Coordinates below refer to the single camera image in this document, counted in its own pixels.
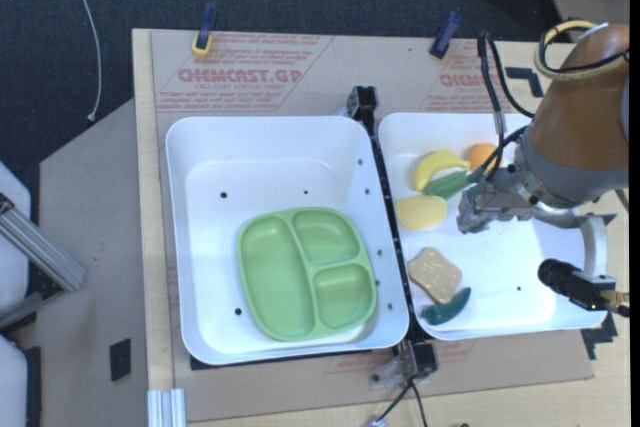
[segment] white tray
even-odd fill
[[[530,122],[521,115],[507,115],[507,132]],[[418,194],[411,175],[427,153],[449,149],[468,158],[474,144],[495,142],[491,114],[397,113],[380,123],[379,139],[394,201]],[[513,145],[505,150],[505,165],[513,159]],[[398,227],[405,260],[417,257],[424,247],[438,248],[463,273],[462,287],[471,287],[464,310],[449,322],[432,326],[418,321],[425,332],[443,340],[484,336],[590,328],[599,325],[606,312],[586,311],[544,286],[537,277],[546,258],[584,266],[580,230],[561,230],[539,221],[494,221],[488,230],[463,235],[456,216],[461,194],[448,200],[445,222],[423,232]],[[410,282],[416,315],[432,299]]]
[[[212,365],[391,347],[409,313],[369,137],[339,116],[189,117],[167,133],[181,328]],[[323,206],[354,223],[377,286],[373,315],[330,337],[282,342],[252,319],[236,261],[249,219]]]
[[[3,427],[24,427],[27,412],[27,359],[0,336],[0,412]]]

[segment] toy bread slice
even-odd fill
[[[451,301],[462,271],[434,247],[427,247],[407,265],[409,277],[439,303]]]

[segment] black cable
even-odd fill
[[[489,98],[491,99],[491,105],[493,106],[493,110],[496,115],[502,116],[502,108],[500,107],[500,102],[498,100],[498,95],[496,95],[496,89],[493,86],[493,82],[491,81],[491,76],[489,75],[489,59],[487,57],[487,38],[488,33],[483,31],[480,37],[478,38],[478,55],[480,56],[480,71],[482,72],[482,79],[485,87],[487,88],[487,92],[489,93]],[[504,147],[504,126],[501,127],[500,132],[498,132],[498,149],[496,153],[496,161],[489,171],[489,174],[486,176],[486,180],[490,181],[498,168],[500,167],[500,163],[502,162],[502,149]]]
[[[518,130],[511,132],[507,137],[505,137],[502,145],[503,149],[509,144],[517,141],[518,138],[521,137],[522,134],[524,134],[528,126],[529,125],[520,127]],[[495,150],[493,150],[493,152],[491,152],[491,155],[489,155],[487,159],[482,163],[482,165],[480,166],[480,169],[482,169],[483,171],[486,171],[486,169],[489,167],[489,164],[496,157],[497,154],[498,154],[498,148],[496,148]]]
[[[549,48],[549,46],[551,45],[551,42],[553,41],[553,38],[551,38],[548,42],[545,42],[545,40],[547,39],[547,35],[552,30],[556,31],[556,35],[554,36],[554,38],[557,37],[558,34],[560,34],[560,30],[558,29],[557,26],[556,27],[552,27],[548,31],[544,32],[542,34],[542,36],[540,36],[540,41],[538,42],[538,56],[540,58],[540,63],[542,63],[542,65],[545,68],[547,68],[549,71],[556,72],[556,73],[567,73],[567,72],[594,70],[596,68],[600,68],[602,66],[605,66],[605,65],[615,61],[616,59],[620,59],[621,57],[623,57],[627,62],[629,61],[629,47],[627,47],[625,50],[622,50],[621,52],[618,52],[616,54],[610,55],[609,57],[605,57],[604,59],[601,59],[600,61],[595,61],[595,62],[592,62],[592,63],[582,64],[580,66],[567,66],[566,68],[552,68],[551,66],[549,66],[547,64],[547,55],[546,54],[547,54],[547,48]],[[582,31],[582,32],[584,32],[586,30],[589,30],[589,27],[576,26],[576,27],[571,27],[569,29],[564,29],[564,31]]]
[[[409,384],[411,388],[413,388],[413,392],[416,394],[416,400],[418,401],[418,407],[420,408],[420,417],[422,418],[422,425],[424,427],[429,427],[427,425],[427,416],[424,414],[424,407],[422,406],[422,399],[420,398],[420,392],[418,391],[418,387],[416,383],[413,381],[413,378],[409,379]]]
[[[513,105],[513,108],[516,109],[520,114],[524,114],[528,118],[533,118],[533,112],[528,111],[524,107],[522,107],[518,101],[513,97],[511,91],[509,91],[509,86],[507,85],[507,80],[504,76],[504,71],[502,70],[502,62],[500,61],[500,54],[498,53],[498,48],[496,47],[495,42],[490,34],[487,34],[487,42],[489,43],[489,47],[491,48],[491,53],[493,54],[493,59],[496,62],[496,68],[498,70],[498,78],[500,79],[500,86],[504,91],[507,100],[509,103]]]
[[[375,419],[376,422],[379,422],[385,416],[387,416],[393,410],[393,408],[398,405],[398,403],[402,400],[402,398],[407,394],[409,389],[412,389],[416,394],[416,399],[418,400],[418,406],[420,407],[420,415],[422,416],[422,423],[424,427],[428,427],[427,418],[424,413],[424,407],[422,406],[422,400],[420,399],[420,394],[418,393],[418,389],[414,383],[414,379],[416,379],[417,377],[419,376],[412,375],[411,377],[409,377],[409,379],[407,379],[407,385],[403,388],[400,394],[393,400],[393,402],[389,405],[389,407],[385,410],[385,412]]]
[[[387,416],[393,410],[393,408],[398,405],[398,402],[402,400],[402,398],[407,394],[408,391],[409,391],[409,386],[405,386],[403,390],[400,392],[400,394],[393,400],[393,402],[389,404],[389,407],[385,410],[385,412],[382,413],[378,418],[376,418],[375,421],[379,422],[385,416]]]

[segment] green divided plate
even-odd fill
[[[255,217],[237,240],[242,286],[260,328],[283,341],[366,321],[376,306],[369,256],[353,223],[329,208]]]

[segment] toy banana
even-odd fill
[[[429,185],[433,175],[438,171],[449,167],[469,169],[470,165],[469,161],[461,159],[449,150],[429,153],[418,163],[416,170],[413,172],[413,188],[417,191],[423,191]]]

